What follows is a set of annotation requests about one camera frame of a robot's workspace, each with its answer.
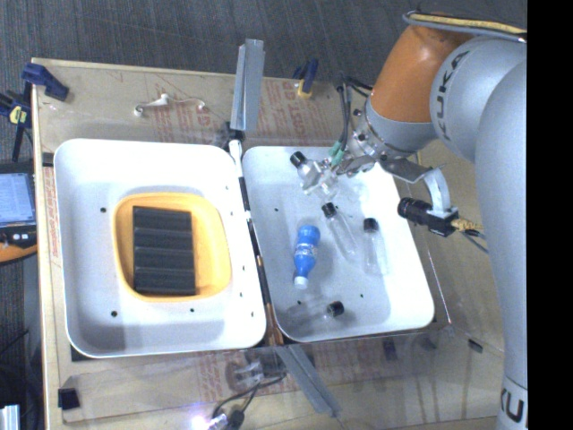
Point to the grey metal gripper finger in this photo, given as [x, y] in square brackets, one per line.
[316, 183]
[329, 168]

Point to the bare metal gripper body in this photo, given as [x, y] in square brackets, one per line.
[361, 147]

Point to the clear plastic bottle black cap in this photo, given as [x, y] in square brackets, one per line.
[340, 233]
[304, 166]
[374, 251]
[315, 314]

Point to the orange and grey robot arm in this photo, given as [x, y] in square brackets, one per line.
[488, 119]

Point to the blue bottle white cap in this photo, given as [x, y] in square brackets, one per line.
[306, 249]

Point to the thin black and white rod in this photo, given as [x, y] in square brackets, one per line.
[247, 215]

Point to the orange plate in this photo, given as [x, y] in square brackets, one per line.
[212, 249]

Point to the white plastic tray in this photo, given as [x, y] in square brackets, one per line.
[156, 329]
[394, 294]

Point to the black ribbed rectangular block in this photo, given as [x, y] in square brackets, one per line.
[164, 251]

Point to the white curved plastic piece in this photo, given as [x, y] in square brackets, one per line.
[157, 101]

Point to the brown cardboard board red print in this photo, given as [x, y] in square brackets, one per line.
[116, 101]

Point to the black cylinder on white bracket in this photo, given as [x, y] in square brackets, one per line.
[420, 210]

